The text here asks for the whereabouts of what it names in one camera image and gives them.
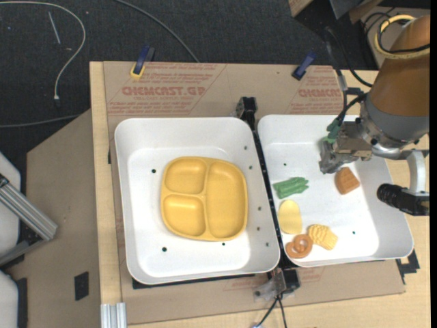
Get brown cardboard board red print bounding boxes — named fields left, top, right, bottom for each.
left=102, top=61, right=408, bottom=325

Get orange bread slice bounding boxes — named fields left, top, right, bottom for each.
left=334, top=166, right=361, bottom=196

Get white plastic tray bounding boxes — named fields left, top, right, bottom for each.
left=256, top=113, right=415, bottom=269
left=113, top=115, right=282, bottom=286

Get yellow divided plate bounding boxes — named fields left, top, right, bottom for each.
left=160, top=156, right=249, bottom=243

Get green asparagus bundle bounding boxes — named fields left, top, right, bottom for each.
left=272, top=176, right=310, bottom=200

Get black cylinder on white bracket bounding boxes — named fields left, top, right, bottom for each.
left=376, top=148, right=431, bottom=217

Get black block with thin wires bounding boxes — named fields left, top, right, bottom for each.
left=253, top=267, right=302, bottom=302
left=235, top=96, right=257, bottom=121

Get thin black rod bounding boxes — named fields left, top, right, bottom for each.
left=246, top=113, right=285, bottom=273

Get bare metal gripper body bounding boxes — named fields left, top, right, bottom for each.
left=331, top=116, right=412, bottom=163

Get pale yellow oval chip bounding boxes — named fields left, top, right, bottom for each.
left=277, top=199, right=303, bottom=235

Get orange pretzel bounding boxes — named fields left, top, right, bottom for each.
left=285, top=234, right=313, bottom=260

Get yellow ridged corn piece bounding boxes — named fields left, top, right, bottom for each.
left=307, top=223, right=339, bottom=251

